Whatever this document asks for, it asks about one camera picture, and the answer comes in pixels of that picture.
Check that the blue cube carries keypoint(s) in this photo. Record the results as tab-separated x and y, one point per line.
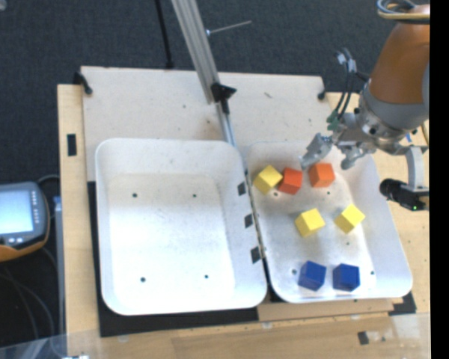
312	275
346	277

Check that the white plastic tray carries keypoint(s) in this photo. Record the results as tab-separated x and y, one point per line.
172	226
333	230

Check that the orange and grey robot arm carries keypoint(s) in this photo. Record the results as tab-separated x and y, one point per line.
400	69

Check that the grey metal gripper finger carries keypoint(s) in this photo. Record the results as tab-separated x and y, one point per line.
315	150
352	158

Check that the black cylinder on white bracket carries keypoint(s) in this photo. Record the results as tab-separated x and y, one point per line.
406	187

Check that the pale wood board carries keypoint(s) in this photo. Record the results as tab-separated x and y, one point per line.
194	107

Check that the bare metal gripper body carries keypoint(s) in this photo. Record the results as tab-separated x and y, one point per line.
363	133

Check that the orange cube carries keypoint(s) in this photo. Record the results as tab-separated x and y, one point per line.
321	174

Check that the yellow cube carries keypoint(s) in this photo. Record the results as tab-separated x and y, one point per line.
349	218
267	178
309	222

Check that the red cube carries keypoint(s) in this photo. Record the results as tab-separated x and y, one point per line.
291	181

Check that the thin black and white rod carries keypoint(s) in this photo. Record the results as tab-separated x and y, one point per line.
255	215

